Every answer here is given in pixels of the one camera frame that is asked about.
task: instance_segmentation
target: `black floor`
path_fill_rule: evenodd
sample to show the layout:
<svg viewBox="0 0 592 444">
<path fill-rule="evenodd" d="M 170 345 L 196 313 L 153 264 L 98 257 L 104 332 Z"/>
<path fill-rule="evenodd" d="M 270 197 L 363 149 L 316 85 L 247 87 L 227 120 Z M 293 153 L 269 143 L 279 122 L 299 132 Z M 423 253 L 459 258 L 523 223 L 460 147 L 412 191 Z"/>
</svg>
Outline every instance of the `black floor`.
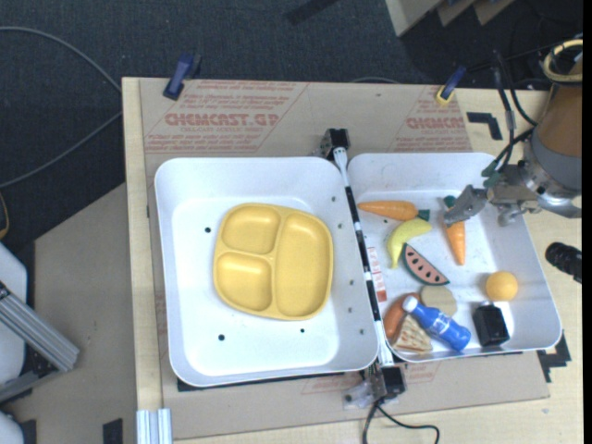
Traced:
<svg viewBox="0 0 592 444">
<path fill-rule="evenodd" d="M 436 13 L 398 38 L 385 0 L 0 0 L 0 192 L 16 251 L 125 179 L 120 118 L 80 149 L 13 182 L 84 139 L 121 110 L 115 81 L 166 77 L 182 52 L 203 57 L 207 79 L 400 83 L 446 81 L 494 50 L 519 87 L 537 83 L 542 52 L 583 31 L 583 0 L 518 0 L 481 26 L 468 10 L 447 28 Z M 463 87 L 491 87 L 488 70 Z"/>
</svg>

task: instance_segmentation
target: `toy watermelon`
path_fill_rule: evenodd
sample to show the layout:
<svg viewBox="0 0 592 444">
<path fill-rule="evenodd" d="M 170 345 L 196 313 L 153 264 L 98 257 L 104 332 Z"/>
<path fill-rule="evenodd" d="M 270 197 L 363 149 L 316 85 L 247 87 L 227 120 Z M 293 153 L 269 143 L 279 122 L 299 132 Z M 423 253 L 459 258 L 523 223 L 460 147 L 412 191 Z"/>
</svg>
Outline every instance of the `toy watermelon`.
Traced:
<svg viewBox="0 0 592 444">
<path fill-rule="evenodd" d="M 402 257 L 407 269 L 422 283 L 430 286 L 444 286 L 450 283 L 444 274 L 409 243 L 403 245 Z"/>
</svg>

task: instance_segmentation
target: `yellow banana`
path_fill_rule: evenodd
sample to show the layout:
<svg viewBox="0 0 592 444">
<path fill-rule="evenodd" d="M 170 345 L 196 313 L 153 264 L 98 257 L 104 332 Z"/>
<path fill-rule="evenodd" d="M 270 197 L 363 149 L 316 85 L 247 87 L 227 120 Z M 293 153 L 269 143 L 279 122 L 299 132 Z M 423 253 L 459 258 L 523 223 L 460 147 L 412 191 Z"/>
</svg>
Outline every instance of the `yellow banana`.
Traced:
<svg viewBox="0 0 592 444">
<path fill-rule="evenodd" d="M 399 266 L 399 257 L 403 249 L 403 244 L 412 237 L 417 237 L 429 232 L 432 226 L 429 222 L 426 222 L 423 218 L 416 217 L 411 220 L 407 220 L 402 224 L 398 225 L 388 237 L 387 248 L 390 253 L 390 259 L 392 260 L 391 268 Z"/>
</svg>

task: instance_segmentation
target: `yellow plate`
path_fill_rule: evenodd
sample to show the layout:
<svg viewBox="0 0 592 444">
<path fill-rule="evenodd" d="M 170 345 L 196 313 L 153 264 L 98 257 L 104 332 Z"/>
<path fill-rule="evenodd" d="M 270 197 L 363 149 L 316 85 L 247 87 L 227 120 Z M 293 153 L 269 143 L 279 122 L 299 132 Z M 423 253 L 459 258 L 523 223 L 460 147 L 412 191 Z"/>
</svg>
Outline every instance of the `yellow plate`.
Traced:
<svg viewBox="0 0 592 444">
<path fill-rule="evenodd" d="M 214 284 L 230 306 L 303 320 L 325 306 L 333 278 L 327 226 L 306 212 L 267 203 L 230 209 L 214 252 Z"/>
</svg>

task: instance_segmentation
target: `wooden table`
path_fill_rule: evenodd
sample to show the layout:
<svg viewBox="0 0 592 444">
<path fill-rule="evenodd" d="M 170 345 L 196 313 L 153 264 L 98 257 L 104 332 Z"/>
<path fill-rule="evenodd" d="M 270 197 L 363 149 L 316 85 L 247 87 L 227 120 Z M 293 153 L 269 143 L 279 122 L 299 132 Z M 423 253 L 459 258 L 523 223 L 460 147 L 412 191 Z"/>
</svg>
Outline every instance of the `wooden table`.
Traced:
<svg viewBox="0 0 592 444">
<path fill-rule="evenodd" d="M 546 101 L 542 92 L 520 92 L 524 109 L 540 114 Z M 463 114 L 488 112 L 503 120 L 499 97 L 490 90 L 457 90 L 456 98 Z M 127 190 L 129 206 L 129 248 L 133 296 L 133 324 L 136 361 L 136 390 L 140 410 L 163 408 L 163 390 L 156 332 L 154 278 L 151 259 L 140 80 L 123 80 L 123 105 L 126 145 Z M 497 154 L 503 144 L 493 142 L 487 129 L 466 121 L 473 149 Z M 581 220 L 567 220 L 543 212 L 527 217 L 536 251 L 541 259 L 554 241 L 581 249 Z M 542 261 L 543 269 L 557 304 L 565 338 L 571 353 L 566 367 L 551 371 L 550 398 L 512 402 L 455 411 L 404 416 L 411 425 L 432 424 L 441 431 L 441 443 L 452 442 L 583 442 L 583 356 L 582 356 L 582 287 L 569 276 Z M 325 425 L 305 425 L 182 442 L 261 443 L 261 442 L 360 442 L 363 422 L 345 421 Z M 397 428 L 384 418 L 375 418 L 369 433 L 370 442 L 431 443 L 429 430 Z"/>
</svg>

